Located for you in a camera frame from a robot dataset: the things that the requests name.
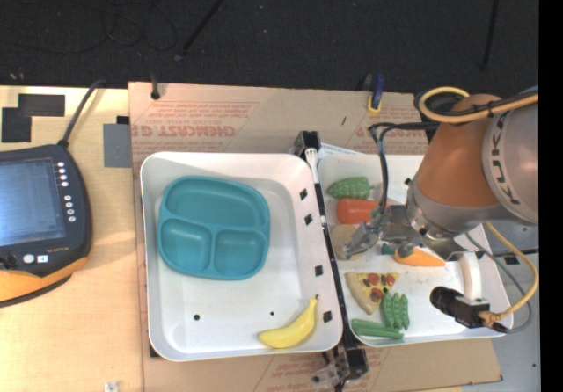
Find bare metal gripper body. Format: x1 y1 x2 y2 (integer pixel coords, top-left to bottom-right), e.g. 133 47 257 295
377 204 468 261

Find beige round biscuit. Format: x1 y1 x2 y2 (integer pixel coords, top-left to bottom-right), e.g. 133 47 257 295
330 223 367 262

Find orange carrot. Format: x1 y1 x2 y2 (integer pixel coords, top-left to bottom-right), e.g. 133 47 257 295
380 243 447 269

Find thin black and white rod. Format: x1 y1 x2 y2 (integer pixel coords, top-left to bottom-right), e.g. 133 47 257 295
304 147 355 354

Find white plastic tray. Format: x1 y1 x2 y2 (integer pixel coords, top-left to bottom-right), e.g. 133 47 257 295
317 152 515 348
139 151 345 362

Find pizza slice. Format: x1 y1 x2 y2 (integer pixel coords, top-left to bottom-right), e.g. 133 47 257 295
343 272 402 316

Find green grapes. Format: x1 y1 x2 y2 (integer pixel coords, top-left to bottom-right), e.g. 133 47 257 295
325 176 376 201

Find green pea pods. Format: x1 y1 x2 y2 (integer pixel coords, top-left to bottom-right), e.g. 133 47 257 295
380 290 412 332

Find green beans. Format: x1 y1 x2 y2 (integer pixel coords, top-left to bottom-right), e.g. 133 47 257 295
350 317 406 341

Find yellow banana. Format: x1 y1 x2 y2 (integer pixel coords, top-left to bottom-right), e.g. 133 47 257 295
257 296 319 350

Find blue divided plate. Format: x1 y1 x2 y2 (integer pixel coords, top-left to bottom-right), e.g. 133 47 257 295
157 175 272 282

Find brown cardboard board red print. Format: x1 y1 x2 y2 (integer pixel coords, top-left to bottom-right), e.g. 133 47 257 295
127 81 504 392

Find black cylinder on white bracket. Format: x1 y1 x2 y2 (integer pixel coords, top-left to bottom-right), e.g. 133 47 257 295
429 250 492 330

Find black block with thin wires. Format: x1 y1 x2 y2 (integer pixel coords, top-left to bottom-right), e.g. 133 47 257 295
293 130 320 159
341 346 369 381

